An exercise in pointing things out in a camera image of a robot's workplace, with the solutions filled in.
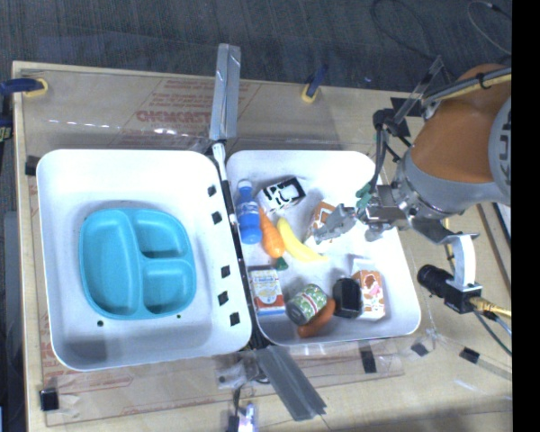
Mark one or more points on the yellow banana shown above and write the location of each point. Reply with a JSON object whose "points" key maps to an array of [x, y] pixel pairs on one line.
{"points": [[292, 243]]}

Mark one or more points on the blue plastic bottle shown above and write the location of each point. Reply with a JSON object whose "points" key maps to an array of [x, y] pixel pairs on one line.
{"points": [[248, 214]]}

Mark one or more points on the red and white carton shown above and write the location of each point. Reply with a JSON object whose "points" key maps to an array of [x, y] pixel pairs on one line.
{"points": [[267, 290]]}

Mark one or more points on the black and white carton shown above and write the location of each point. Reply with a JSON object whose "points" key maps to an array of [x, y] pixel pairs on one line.
{"points": [[281, 194]]}

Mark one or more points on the blue divided plate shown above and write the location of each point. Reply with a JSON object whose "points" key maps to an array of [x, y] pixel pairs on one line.
{"points": [[117, 263]]}

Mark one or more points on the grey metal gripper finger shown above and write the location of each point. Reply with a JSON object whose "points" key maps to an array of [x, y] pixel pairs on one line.
{"points": [[344, 214], [335, 231]]}

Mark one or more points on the orange and white carton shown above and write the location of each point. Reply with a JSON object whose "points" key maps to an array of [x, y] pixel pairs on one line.
{"points": [[318, 216]]}

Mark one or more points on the white plastic tray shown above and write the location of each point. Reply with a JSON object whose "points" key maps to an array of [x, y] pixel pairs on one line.
{"points": [[337, 173], [130, 178]]}

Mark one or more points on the brown cardboard board red print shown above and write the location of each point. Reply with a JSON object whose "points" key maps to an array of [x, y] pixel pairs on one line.
{"points": [[171, 106]]}

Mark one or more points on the black cylinder on white bracket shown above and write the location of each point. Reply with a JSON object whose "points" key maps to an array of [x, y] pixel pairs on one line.
{"points": [[463, 259]]}

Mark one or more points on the black can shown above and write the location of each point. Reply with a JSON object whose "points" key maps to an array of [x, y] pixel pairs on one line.
{"points": [[347, 297]]}

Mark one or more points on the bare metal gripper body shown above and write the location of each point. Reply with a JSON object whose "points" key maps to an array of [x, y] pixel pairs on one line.
{"points": [[389, 214]]}

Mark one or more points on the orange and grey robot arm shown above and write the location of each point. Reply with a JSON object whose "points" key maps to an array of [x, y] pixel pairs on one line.
{"points": [[454, 151]]}

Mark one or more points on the green can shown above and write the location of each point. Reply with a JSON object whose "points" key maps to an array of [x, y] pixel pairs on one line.
{"points": [[306, 303]]}

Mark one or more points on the orange sausage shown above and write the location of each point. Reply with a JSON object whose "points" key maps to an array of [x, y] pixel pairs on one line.
{"points": [[317, 324]]}

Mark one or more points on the orange carrot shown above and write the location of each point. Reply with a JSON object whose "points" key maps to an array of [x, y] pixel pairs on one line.
{"points": [[271, 239]]}

